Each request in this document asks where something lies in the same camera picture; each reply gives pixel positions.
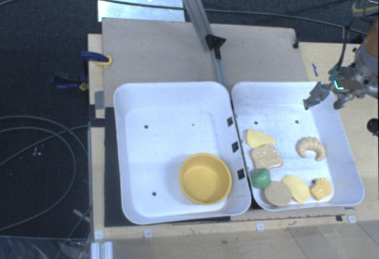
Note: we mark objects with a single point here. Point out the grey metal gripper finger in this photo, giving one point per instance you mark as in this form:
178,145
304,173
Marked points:
345,99
316,97

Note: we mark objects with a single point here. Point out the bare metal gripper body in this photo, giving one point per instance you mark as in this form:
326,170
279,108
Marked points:
353,81

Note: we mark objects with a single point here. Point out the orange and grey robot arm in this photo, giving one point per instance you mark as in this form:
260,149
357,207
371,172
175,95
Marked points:
372,47

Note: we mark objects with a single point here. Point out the white plastic tray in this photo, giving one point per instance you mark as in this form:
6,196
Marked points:
284,121
174,151

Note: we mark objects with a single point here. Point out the beige croissant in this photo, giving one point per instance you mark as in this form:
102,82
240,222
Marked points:
311,146

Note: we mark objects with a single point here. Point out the yellow cheese wedge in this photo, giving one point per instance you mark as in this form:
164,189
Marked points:
258,138

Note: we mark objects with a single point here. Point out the tan toast slice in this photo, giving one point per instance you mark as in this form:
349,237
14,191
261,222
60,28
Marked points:
266,157

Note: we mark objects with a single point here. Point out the thin black rod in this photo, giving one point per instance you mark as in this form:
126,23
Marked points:
240,145

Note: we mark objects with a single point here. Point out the yellow corn piece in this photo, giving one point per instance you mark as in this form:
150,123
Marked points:
321,189

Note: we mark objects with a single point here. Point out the yellow oval potato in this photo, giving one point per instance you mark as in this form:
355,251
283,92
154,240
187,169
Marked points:
296,188

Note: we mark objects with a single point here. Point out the green pepper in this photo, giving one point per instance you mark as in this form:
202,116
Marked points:
261,178

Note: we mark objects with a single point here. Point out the tan round biscuit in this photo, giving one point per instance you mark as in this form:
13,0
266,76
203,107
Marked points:
277,193

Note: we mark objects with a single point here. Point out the brown cardboard board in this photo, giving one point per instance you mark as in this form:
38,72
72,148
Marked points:
204,97

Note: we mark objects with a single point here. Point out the yellow bowl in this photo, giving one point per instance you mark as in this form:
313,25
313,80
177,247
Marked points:
205,178

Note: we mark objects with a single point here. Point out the black cylinder on white bracket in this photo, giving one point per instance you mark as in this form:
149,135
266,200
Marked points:
373,127

